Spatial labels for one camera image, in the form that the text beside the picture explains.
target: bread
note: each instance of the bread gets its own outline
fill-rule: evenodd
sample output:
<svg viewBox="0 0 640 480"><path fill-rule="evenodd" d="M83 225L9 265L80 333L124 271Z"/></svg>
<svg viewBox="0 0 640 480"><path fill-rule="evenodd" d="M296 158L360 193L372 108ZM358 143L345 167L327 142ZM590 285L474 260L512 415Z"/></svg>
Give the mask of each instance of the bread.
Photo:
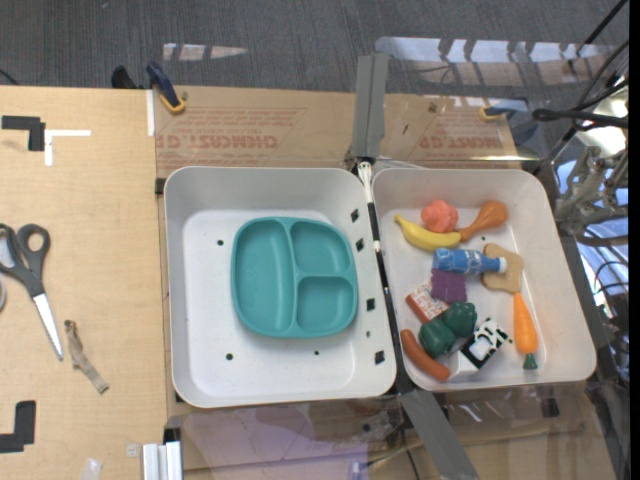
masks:
<svg viewBox="0 0 640 480"><path fill-rule="evenodd" d="M515 252L507 251L497 244L487 244L482 250L483 254L489 258L505 258L507 260L507 270L503 273L484 272L480 280L485 288L489 290L503 290L509 293L520 291L522 284L522 258Z"/></svg>

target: blue bottle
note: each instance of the blue bottle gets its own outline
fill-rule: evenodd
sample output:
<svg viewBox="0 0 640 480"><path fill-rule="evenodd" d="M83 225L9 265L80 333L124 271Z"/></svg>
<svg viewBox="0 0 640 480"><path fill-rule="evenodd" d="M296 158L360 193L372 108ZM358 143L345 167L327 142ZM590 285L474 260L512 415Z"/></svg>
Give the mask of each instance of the blue bottle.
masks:
<svg viewBox="0 0 640 480"><path fill-rule="evenodd" d="M488 258L480 251L466 249L446 249L441 247L433 255L433 268L456 274L482 274L483 272L504 272L506 258Z"/></svg>

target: wooden surface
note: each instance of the wooden surface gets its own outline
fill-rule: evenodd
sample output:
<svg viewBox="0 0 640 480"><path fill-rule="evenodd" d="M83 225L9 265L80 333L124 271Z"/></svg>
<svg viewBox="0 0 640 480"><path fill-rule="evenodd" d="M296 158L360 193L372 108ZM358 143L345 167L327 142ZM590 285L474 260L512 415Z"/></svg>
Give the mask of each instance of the wooden surface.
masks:
<svg viewBox="0 0 640 480"><path fill-rule="evenodd" d="M0 130L0 222L37 223L51 234L44 285L65 353L59 362L35 305L4 276L0 312L0 433L15 404L35 400L35 443L0 454L0 478L78 478L88 458L101 480L139 478L131 443L161 442L166 423L155 147L146 93L113 89L0 88L0 114L40 117L54 165L27 151L27 132ZM74 370L64 321L110 388L98 394Z"/></svg>

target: toy banana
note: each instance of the toy banana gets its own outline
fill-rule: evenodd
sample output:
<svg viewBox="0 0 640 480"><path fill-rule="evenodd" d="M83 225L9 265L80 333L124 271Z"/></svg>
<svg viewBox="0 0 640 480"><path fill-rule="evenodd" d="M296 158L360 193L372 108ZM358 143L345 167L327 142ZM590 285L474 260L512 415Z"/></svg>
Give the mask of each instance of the toy banana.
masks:
<svg viewBox="0 0 640 480"><path fill-rule="evenodd" d="M428 229L423 228L418 224L409 222L403 219L399 214L393 217L404 235L407 242L411 245L424 249L425 251L433 252L439 247L451 248L460 243L462 236L457 231L451 231L450 233L434 233Z"/></svg>

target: scissors handle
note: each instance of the scissors handle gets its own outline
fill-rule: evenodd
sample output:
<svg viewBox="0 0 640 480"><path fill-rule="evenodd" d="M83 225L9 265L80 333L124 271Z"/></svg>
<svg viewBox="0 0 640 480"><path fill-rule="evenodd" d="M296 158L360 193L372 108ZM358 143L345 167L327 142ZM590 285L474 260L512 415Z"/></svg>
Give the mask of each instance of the scissors handle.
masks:
<svg viewBox="0 0 640 480"><path fill-rule="evenodd" d="M24 229L25 227L27 228L27 231L23 233L23 237L26 236L27 241L29 237L33 234L32 232L29 231L29 228L31 226L35 226L35 224L28 224L27 226L24 226L22 228L22 229ZM22 282L22 284L24 284L24 286L27 288L27 291L29 292L29 295L32 298L44 293L44 286L42 285L40 274L42 274L42 262L44 259L44 254L46 253L45 247L48 247L47 239L49 237L49 233L47 233L45 230L45 235L43 236L43 245L37 251L32 250L30 247L28 247L28 244L27 244L25 256L27 257L33 257L34 255L41 256L41 258L36 261L36 264L39 265L39 269L40 269L38 274L34 273L30 268L28 268L25 265L21 255L22 248L20 246L18 236L16 235L16 232L13 230L13 228L11 228L10 226L7 226L6 224L0 224L0 238L3 235L5 236L5 239L7 242L7 247L9 250L9 254L11 256L10 258L11 263L7 263L6 259L0 259L0 270L19 279Z"/></svg>
<svg viewBox="0 0 640 480"><path fill-rule="evenodd" d="M29 239L33 235L39 235L42 239L42 243L38 249L32 249L29 245ZM18 238L18 245L20 249L22 249L22 254L27 258L29 270L42 279L42 264L51 245L49 232L37 224L25 224L18 230L16 236Z"/></svg>

